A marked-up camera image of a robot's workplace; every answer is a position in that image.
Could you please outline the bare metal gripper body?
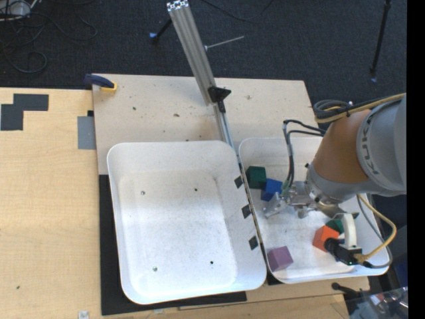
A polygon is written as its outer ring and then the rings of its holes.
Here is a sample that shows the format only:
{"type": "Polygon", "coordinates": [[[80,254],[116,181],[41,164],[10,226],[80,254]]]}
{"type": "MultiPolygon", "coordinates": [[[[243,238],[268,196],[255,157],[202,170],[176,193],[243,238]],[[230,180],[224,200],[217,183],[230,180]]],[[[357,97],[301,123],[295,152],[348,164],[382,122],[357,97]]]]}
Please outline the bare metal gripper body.
{"type": "Polygon", "coordinates": [[[293,207],[296,212],[298,207],[303,206],[309,207],[310,212],[320,211],[329,218],[345,212],[339,206],[340,200],[326,196],[315,185],[304,181],[295,181],[291,186],[284,184],[282,196],[286,200],[286,204],[293,207]]]}

